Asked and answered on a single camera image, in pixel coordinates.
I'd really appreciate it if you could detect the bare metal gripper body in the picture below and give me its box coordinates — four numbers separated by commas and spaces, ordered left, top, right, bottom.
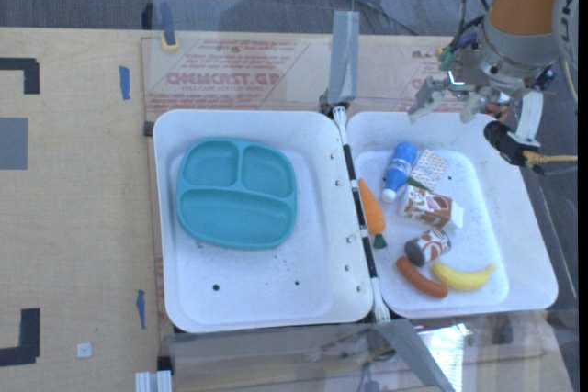
443, 48, 544, 106

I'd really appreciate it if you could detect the white patterned packet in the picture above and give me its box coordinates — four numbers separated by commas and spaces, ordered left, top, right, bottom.
406, 149, 449, 193

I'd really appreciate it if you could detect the blue and white bottle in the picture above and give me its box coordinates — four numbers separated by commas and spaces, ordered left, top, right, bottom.
380, 141, 419, 204

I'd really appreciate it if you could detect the brown and white carton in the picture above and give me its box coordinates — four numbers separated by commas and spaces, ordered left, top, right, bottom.
398, 185, 465, 230

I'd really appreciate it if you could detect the white plastic tray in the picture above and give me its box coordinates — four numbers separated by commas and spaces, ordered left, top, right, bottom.
345, 110, 560, 319
152, 108, 375, 334

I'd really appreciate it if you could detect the orange carrot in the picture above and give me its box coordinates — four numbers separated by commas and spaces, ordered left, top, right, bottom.
357, 177, 389, 250

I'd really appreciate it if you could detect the red and white can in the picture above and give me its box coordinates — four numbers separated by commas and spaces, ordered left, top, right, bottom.
403, 228, 453, 268

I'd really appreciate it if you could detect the brown cardboard board red print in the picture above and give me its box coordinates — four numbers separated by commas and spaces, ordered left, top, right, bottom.
140, 29, 560, 392

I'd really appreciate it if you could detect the yellow banana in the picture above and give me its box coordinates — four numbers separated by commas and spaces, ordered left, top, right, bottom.
431, 261, 497, 292

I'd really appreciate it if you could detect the orange sausage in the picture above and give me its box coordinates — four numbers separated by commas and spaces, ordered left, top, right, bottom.
395, 256, 449, 300

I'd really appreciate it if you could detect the blue divided plate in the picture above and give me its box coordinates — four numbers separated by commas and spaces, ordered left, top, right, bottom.
175, 137, 299, 251

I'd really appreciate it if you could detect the black cylinder on white bracket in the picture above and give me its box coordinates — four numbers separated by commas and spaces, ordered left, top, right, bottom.
482, 90, 545, 167

